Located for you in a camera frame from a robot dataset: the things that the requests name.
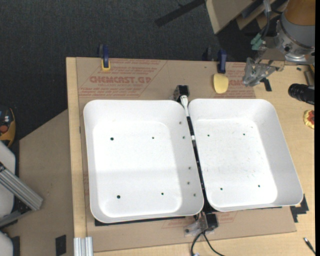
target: white tray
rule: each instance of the white tray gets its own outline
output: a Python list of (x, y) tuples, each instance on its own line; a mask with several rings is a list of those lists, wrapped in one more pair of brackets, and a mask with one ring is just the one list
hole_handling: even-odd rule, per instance
[(225, 212), (301, 202), (296, 169), (268, 101), (195, 99), (188, 109), (213, 208)]
[(183, 107), (172, 100), (86, 104), (90, 208), (104, 223), (199, 213), (204, 198)]

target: black fabric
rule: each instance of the black fabric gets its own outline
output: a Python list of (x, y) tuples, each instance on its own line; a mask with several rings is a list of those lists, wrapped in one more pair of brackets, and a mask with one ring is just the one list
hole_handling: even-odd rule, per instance
[(205, 4), (172, 21), (155, 21), (192, 0), (2, 0), (0, 104), (11, 107), (16, 139), (67, 109), (66, 57), (201, 61), (223, 48), (227, 61), (252, 55), (251, 37), (235, 21), (214, 34)]

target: yellow pad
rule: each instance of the yellow pad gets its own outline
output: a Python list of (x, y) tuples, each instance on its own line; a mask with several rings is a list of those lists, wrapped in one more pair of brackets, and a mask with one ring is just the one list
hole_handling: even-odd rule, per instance
[(213, 75), (213, 87), (217, 94), (223, 94), (228, 90), (229, 79), (223, 74), (216, 73)]

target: blue clamp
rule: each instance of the blue clamp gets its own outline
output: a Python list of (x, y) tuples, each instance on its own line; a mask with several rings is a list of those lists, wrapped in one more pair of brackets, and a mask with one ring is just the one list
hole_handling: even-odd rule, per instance
[(227, 60), (227, 52), (224, 49), (218, 51), (218, 73), (226, 73), (226, 60)]
[(105, 44), (99, 46), (99, 57), (101, 58), (101, 68), (103, 71), (108, 71), (111, 68), (109, 60), (109, 48)]

